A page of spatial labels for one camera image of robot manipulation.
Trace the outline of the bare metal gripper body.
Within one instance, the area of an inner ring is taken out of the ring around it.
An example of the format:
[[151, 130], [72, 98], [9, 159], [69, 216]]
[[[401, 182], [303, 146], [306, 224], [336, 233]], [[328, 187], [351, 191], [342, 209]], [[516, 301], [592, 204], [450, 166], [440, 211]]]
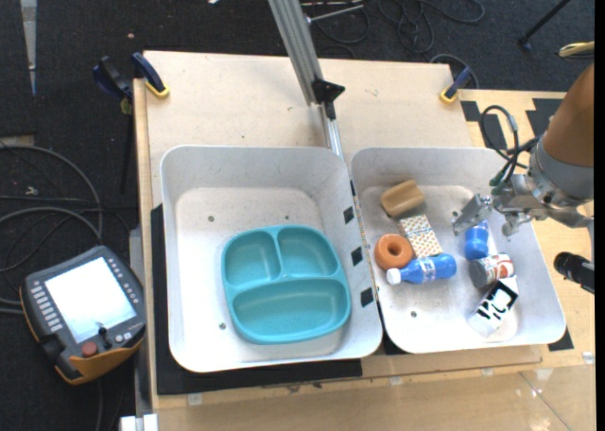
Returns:
[[515, 174], [494, 187], [492, 200], [498, 213], [523, 213], [527, 216], [526, 223], [550, 218], [568, 228], [579, 229], [594, 222], [592, 216], [579, 211], [588, 202], [586, 198], [568, 194], [544, 176]]

